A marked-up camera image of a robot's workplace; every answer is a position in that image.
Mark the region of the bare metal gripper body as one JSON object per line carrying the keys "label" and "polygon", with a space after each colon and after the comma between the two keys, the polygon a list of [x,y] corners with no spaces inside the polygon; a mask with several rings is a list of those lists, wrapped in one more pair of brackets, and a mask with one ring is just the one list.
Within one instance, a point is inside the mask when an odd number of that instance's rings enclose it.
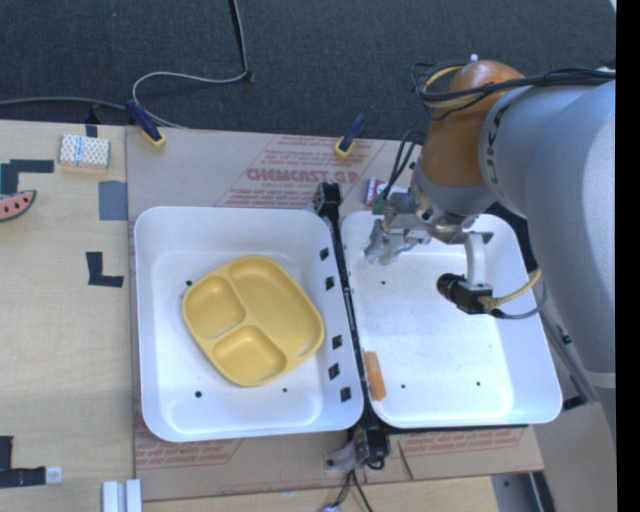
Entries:
{"label": "bare metal gripper body", "polygon": [[486,191],[394,193],[381,221],[384,246],[414,246],[431,239],[459,244],[475,219],[494,203]]}

